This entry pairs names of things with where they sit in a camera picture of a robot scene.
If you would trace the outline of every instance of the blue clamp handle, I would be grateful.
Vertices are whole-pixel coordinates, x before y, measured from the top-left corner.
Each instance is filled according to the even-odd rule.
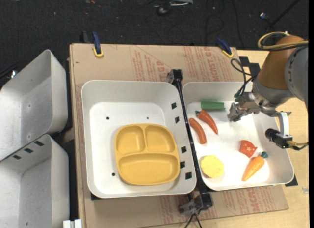
[[[93,48],[95,56],[96,57],[104,56],[103,51],[102,51],[102,49],[100,47],[100,40],[99,40],[97,32],[93,31],[92,32],[92,36],[93,36],[93,42],[94,42],[94,45],[95,45],[95,47]]]
[[[216,43],[217,45],[224,50],[228,55],[232,55],[231,49],[229,47],[229,45],[226,43],[225,40],[220,39],[219,37],[216,38]]]

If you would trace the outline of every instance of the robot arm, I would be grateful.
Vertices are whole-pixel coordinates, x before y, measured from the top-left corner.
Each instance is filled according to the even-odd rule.
[[[265,39],[280,34],[276,45],[263,46]],[[233,102],[228,114],[229,121],[239,121],[243,116],[262,112],[270,117],[278,117],[280,132],[269,129],[265,135],[281,148],[294,148],[307,143],[295,143],[288,134],[290,112],[277,112],[276,108],[288,99],[297,97],[304,101],[308,109],[308,41],[284,32],[273,32],[259,40],[259,47],[270,50],[259,74],[253,79],[251,92],[244,92],[237,103]]]

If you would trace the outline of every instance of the black floor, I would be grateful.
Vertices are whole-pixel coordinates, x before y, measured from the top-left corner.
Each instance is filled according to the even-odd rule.
[[[154,8],[163,1],[148,1],[0,0],[0,74],[13,65],[22,69],[45,49],[65,60],[83,30],[110,44],[215,46],[220,37],[246,50],[258,49],[259,38],[272,30],[309,37],[309,0],[194,0],[165,16]]]

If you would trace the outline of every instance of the orange carrot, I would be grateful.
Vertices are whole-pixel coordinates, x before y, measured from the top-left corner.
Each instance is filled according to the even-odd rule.
[[[202,126],[194,118],[190,118],[188,122],[190,123],[190,126],[196,131],[198,138],[200,139],[200,144],[205,144],[207,139]]]
[[[266,152],[262,152],[262,154],[260,156],[255,157],[252,162],[249,164],[249,166],[247,167],[242,181],[246,181],[247,179],[249,179],[251,176],[253,176],[261,167],[263,167],[263,165],[265,164],[265,158],[267,158],[268,155]]]
[[[201,111],[195,111],[195,113],[196,113],[196,116],[200,120],[206,122],[212,128],[212,130],[216,134],[218,134],[218,128],[217,128],[215,121],[212,119],[212,117],[204,109]]]

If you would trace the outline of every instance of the yellow divided plate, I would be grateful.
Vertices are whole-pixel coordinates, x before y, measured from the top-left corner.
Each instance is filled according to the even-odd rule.
[[[180,172],[177,144],[168,128],[132,124],[118,130],[115,155],[120,177],[132,185],[156,185],[175,180]]]

